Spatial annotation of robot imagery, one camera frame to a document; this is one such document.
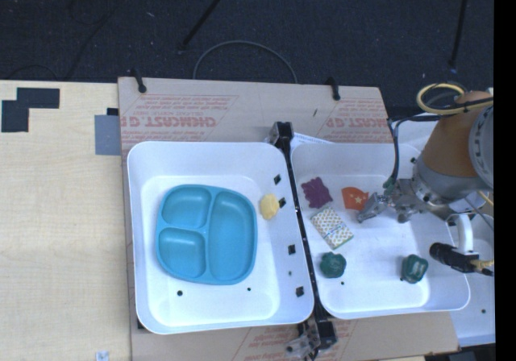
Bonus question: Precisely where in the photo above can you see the green toy pepper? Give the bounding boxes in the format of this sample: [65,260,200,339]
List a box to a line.
[400,254,430,285]

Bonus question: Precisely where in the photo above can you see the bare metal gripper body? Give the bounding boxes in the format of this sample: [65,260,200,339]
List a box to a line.
[385,177,453,220]

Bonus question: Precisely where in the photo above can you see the yellow lumpy toy food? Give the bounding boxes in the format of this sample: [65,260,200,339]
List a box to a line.
[259,193,281,221]

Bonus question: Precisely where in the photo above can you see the green toy broccoli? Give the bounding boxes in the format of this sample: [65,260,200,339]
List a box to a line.
[319,251,347,280]

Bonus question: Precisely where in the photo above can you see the black cylinder on white bracket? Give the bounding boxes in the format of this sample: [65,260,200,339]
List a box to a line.
[428,212,481,274]

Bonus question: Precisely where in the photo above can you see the thin black rod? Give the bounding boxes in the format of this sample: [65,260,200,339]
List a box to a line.
[281,137,327,326]

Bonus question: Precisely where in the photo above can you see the white plastic tray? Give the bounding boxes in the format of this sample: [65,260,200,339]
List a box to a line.
[127,140,315,335]
[289,141,472,320]

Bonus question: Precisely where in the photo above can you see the purple toy grapes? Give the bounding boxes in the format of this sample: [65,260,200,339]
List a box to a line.
[300,176,334,210]

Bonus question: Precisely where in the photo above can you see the blue divided plate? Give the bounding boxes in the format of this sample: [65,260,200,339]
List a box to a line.
[155,184,259,286]

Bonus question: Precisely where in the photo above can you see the orange pizza slice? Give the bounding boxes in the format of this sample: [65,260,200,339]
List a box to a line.
[341,186,370,212]

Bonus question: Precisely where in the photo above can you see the white printed paper sheet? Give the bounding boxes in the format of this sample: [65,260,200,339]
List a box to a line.
[292,131,336,147]

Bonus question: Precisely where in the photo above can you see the brown cardboard board red print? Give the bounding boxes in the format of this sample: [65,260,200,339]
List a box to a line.
[117,76,460,361]

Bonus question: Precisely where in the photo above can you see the white patterned packet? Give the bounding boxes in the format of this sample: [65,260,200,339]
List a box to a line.
[310,205,356,251]

